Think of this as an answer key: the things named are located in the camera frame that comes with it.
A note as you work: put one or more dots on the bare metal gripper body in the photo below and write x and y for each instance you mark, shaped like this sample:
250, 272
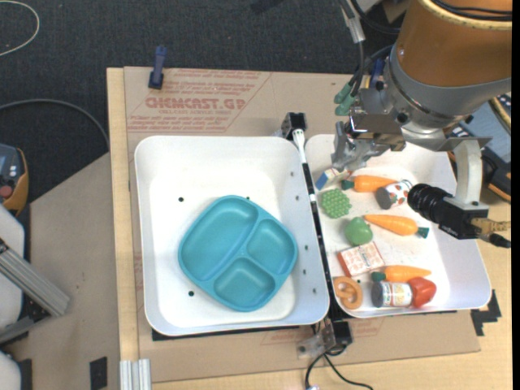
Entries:
375, 122

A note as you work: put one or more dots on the black cylinder on white bracket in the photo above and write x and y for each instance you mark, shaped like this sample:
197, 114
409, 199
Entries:
455, 213

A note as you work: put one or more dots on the green apple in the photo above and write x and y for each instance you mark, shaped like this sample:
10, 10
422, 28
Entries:
357, 232

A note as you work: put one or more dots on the green grapes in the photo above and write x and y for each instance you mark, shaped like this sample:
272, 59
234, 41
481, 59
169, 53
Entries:
336, 203

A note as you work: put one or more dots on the white can with strawberry print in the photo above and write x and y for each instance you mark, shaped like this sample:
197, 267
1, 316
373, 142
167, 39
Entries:
396, 193

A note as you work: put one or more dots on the white can with yellow label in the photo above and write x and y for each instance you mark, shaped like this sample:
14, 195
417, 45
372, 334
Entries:
394, 294

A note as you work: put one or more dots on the red and white packet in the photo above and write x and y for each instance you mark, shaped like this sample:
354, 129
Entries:
360, 258

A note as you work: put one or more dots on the brown cardboard board red print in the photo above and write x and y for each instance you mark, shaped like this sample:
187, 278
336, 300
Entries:
227, 100

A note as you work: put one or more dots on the red pepper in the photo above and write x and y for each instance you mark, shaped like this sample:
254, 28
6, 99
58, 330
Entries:
423, 291

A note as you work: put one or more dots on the thin black and white rod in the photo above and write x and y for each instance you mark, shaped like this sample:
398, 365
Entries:
315, 205

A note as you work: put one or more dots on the brown pretzel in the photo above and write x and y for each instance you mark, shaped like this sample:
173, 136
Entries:
352, 299

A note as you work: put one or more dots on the white and blue carton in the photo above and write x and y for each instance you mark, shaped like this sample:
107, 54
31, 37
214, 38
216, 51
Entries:
327, 178

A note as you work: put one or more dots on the blue divided plate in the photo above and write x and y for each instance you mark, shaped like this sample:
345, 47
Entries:
231, 242

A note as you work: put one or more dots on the orange carrot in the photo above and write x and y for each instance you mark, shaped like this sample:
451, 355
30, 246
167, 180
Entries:
404, 273
369, 183
394, 224

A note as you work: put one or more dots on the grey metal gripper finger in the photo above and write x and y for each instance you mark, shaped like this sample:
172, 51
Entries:
342, 148
367, 152

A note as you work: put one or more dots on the white plastic tray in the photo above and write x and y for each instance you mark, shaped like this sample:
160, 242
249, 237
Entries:
170, 165
455, 266

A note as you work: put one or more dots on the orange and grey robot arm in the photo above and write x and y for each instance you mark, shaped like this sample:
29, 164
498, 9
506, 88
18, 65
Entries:
451, 35

